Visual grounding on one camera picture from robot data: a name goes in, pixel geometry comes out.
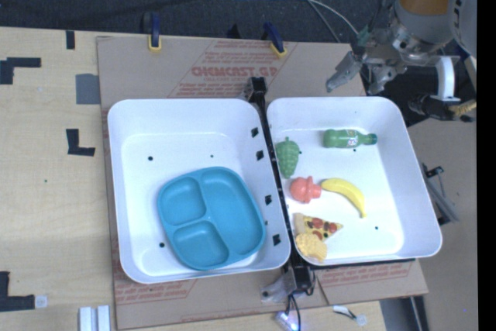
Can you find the green bottle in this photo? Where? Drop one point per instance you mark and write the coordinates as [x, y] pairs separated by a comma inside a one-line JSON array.
[[343, 138]]

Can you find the blue divided plate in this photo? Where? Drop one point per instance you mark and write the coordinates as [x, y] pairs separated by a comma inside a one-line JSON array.
[[217, 205]]

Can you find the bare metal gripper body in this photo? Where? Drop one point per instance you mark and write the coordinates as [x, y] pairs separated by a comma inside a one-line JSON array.
[[387, 46]]

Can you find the thin black rod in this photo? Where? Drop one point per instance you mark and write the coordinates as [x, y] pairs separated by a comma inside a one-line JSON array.
[[272, 151]]

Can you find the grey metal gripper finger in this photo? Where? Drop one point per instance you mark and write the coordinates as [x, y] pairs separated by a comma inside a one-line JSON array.
[[345, 71], [381, 79]]

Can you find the yellow banana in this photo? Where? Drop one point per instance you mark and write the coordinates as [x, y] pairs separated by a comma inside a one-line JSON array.
[[348, 192]]

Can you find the green grapes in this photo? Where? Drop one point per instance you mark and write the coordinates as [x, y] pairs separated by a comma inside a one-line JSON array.
[[287, 157]]

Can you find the yellow biscuit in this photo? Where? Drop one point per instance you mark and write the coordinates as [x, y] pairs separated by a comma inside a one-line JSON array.
[[312, 246]]

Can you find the orange round toy fruit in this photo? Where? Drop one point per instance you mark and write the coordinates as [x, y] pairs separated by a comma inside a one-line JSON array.
[[304, 190]]

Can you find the slice of pizza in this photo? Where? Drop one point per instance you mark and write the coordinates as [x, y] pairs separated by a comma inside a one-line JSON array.
[[315, 225]]

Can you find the white plastic tray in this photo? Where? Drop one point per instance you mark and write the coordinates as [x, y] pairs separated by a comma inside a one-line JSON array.
[[182, 128], [387, 186]]

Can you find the brown cardboard board red print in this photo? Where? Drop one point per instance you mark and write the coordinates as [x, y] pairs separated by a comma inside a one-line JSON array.
[[155, 66]]

